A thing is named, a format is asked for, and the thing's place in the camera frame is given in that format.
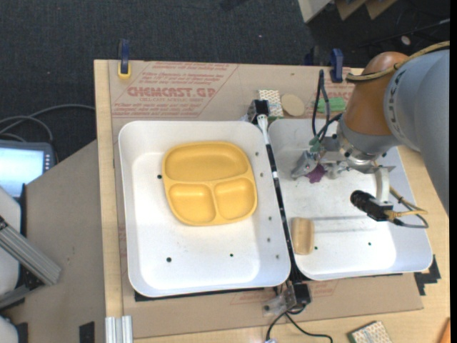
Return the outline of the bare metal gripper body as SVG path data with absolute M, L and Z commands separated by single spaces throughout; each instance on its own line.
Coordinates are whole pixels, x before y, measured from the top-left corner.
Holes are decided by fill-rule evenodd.
M 370 169 L 377 154 L 369 154 L 350 144 L 344 136 L 317 137 L 310 142 L 310 153 L 319 164 L 353 169 Z

